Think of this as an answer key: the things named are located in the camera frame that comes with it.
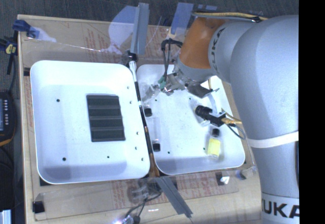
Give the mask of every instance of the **black electronic device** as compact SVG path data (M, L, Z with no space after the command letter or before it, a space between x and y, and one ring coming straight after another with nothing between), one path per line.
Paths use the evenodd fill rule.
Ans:
M11 96L0 92L0 146L11 141L16 130L16 110Z

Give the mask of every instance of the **white stripe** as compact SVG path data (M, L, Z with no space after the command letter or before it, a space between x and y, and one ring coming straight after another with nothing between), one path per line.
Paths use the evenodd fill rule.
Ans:
M247 143L250 147L254 148L269 148L279 145L285 145L291 142L295 142L299 140L299 131L286 134L279 137L273 137L269 139L263 139L263 140L254 140L254 139L247 139Z

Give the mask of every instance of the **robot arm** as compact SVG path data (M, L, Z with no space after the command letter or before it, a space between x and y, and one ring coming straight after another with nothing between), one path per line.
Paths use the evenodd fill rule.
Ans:
M299 223L298 16L261 22L197 18L168 75L164 92L217 75L231 85L261 179L264 224Z

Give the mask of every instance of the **black vent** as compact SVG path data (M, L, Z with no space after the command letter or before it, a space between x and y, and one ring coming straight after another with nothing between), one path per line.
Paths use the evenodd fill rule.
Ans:
M116 95L87 95L92 142L124 141L121 106Z

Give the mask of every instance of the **white tray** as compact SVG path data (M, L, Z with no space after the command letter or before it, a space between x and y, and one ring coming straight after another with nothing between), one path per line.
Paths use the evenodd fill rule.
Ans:
M48 183L142 178L149 156L135 85L119 64L39 61L30 70L37 169ZM119 96L125 141L92 142L86 95Z
M168 73L173 66L169 65ZM164 65L142 65L137 71L141 96L146 86L157 82L163 75ZM222 85L217 77L211 78L212 93L217 112L221 108L231 113L231 109ZM150 107L153 115L146 117L151 140L158 139L160 151L154 152L157 167L167 175L212 171L241 166L245 161L245 152L241 140L226 125L220 129L221 152L219 159L207 156L208 142L213 125L202 126L194 113L197 105L212 108L208 97L200 99L186 90L177 90L171 96L160 93L156 98L144 103Z

